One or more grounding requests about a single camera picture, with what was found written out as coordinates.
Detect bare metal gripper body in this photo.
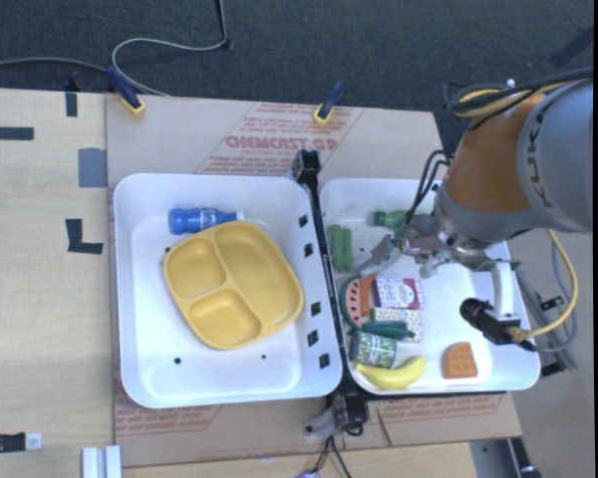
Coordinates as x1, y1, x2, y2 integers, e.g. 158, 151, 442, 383
401, 215, 495, 271

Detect green plastic bottle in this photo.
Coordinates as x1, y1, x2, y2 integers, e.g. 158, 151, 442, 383
372, 209, 433, 230

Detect green pea pods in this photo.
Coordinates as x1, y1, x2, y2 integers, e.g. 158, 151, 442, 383
328, 223, 355, 274

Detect pink and white carton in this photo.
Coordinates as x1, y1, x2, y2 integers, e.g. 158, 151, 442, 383
371, 276, 426, 311

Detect white plastic tray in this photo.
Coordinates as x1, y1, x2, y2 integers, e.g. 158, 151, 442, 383
113, 172, 344, 410
318, 176, 542, 397

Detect watermelon slice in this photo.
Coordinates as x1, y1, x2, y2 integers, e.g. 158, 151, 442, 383
339, 275, 379, 331

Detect patterned yellow packet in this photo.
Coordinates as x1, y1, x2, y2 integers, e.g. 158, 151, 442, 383
370, 307, 424, 344

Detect dark green toy vegetable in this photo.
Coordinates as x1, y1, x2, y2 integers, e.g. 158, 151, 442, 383
348, 320, 417, 341

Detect green can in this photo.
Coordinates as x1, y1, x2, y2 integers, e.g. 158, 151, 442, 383
348, 331, 398, 369

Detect orange waffle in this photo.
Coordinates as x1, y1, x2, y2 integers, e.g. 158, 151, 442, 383
440, 342, 480, 380

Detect yellow banana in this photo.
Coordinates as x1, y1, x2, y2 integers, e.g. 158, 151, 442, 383
354, 355, 429, 391

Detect yellow divided plate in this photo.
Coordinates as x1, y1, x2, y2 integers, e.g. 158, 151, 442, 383
162, 220, 306, 352

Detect blue plastic bottle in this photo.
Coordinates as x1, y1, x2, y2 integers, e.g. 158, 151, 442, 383
167, 207, 245, 236

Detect brown cardboard board red print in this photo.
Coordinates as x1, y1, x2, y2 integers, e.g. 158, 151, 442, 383
104, 92, 524, 468

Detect black cylinder on white bracket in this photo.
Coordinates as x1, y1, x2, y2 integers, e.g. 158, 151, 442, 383
458, 259, 523, 346

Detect black block with thin wires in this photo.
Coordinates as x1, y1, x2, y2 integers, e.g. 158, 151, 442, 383
290, 149, 323, 186
328, 393, 371, 436

